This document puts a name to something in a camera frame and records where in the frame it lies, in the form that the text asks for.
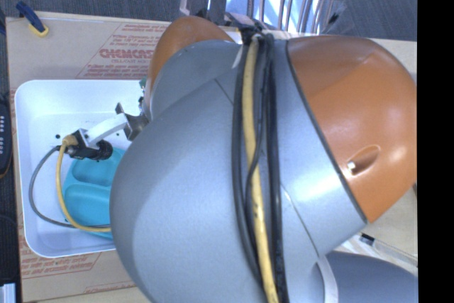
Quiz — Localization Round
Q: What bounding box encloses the white plastic tray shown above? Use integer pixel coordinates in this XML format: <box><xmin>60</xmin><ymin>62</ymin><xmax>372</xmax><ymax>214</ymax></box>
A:
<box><xmin>13</xmin><ymin>79</ymin><xmax>154</xmax><ymax>259</ymax></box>

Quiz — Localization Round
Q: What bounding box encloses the brown cardboard board red print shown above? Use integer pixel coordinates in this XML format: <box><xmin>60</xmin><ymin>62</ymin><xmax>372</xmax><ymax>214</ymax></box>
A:
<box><xmin>5</xmin><ymin>11</ymin><xmax>419</xmax><ymax>303</ymax></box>

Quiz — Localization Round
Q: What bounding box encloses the blue divided plate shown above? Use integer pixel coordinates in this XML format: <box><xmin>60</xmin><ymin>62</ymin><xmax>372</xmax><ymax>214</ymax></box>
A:
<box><xmin>61</xmin><ymin>146</ymin><xmax>127</xmax><ymax>241</ymax></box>

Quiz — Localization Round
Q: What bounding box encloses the black cylinder on white bracket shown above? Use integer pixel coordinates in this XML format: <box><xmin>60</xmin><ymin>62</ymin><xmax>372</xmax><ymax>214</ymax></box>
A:
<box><xmin>65</xmin><ymin>114</ymin><xmax>129</xmax><ymax>162</ymax></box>

